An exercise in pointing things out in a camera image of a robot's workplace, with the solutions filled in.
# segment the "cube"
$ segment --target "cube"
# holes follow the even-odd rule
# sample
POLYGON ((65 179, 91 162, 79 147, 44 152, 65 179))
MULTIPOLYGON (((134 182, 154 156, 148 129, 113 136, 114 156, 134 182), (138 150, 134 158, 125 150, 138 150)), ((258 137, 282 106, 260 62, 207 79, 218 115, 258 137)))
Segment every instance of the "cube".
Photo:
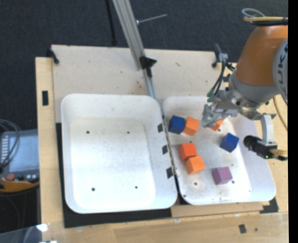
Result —
POLYGON ((185 162, 189 175, 197 174, 205 169, 205 164, 201 156, 192 156, 185 162))
POLYGON ((223 122, 224 122, 224 120, 220 119, 220 120, 216 121, 215 125, 211 126, 210 128, 213 129, 214 131, 217 131, 223 122))
POLYGON ((212 176, 216 185, 227 184, 232 180, 229 167, 222 167, 213 170, 212 176))
POLYGON ((237 147, 238 141, 238 137, 232 135, 231 133, 227 133, 221 141, 220 148, 223 148, 224 150, 231 153, 237 147))
POLYGON ((193 117, 187 117, 183 133, 193 136, 199 129, 200 121, 193 117))
POLYGON ((181 134, 185 128, 185 118, 173 115, 169 120, 168 131, 176 134, 181 134))
POLYGON ((192 156, 198 155, 194 143, 181 144, 178 148, 178 154, 181 161, 185 161, 192 156))

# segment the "white tray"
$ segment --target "white tray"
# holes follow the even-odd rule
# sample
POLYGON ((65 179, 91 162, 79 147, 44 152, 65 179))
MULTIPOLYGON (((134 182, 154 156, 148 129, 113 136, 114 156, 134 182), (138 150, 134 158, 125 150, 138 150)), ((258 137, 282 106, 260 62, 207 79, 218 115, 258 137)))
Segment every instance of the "white tray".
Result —
MULTIPOLYGON (((174 96, 163 102, 166 123, 173 115, 202 119, 206 97, 174 96)), ((168 133, 171 153, 175 165, 179 191, 183 199, 192 205, 269 201, 275 196, 275 184, 267 160, 248 151, 243 145, 247 135, 258 136, 253 121, 238 115, 226 118, 219 131, 199 126, 194 136, 168 133), (239 137, 238 146, 229 153, 220 148, 227 133, 239 137), (206 169, 198 174, 188 175, 184 162, 178 155, 182 143, 195 143, 198 155, 202 156, 206 169), (215 185, 212 170, 229 167, 233 180, 227 184, 215 185)))
POLYGON ((73 211, 165 209, 175 203, 156 100, 70 94, 62 100, 61 122, 65 199, 73 211))

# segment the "red-orange cube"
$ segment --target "red-orange cube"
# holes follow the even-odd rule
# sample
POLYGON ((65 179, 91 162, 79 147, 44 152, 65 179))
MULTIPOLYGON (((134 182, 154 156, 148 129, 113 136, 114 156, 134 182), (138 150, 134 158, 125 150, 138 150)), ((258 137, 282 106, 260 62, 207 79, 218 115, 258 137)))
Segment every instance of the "red-orange cube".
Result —
POLYGON ((224 120, 220 119, 220 120, 216 121, 215 125, 211 126, 210 128, 213 129, 214 131, 217 131, 223 122, 224 122, 224 120))
POLYGON ((194 143, 181 144, 178 148, 178 154, 181 161, 187 160, 191 156, 196 156, 198 153, 194 143))
POLYGON ((190 157, 186 160, 185 165, 189 175, 197 174, 205 169, 205 164, 201 156, 190 157))
POLYGON ((193 136, 199 129, 200 121, 193 117, 187 117, 183 133, 193 136))

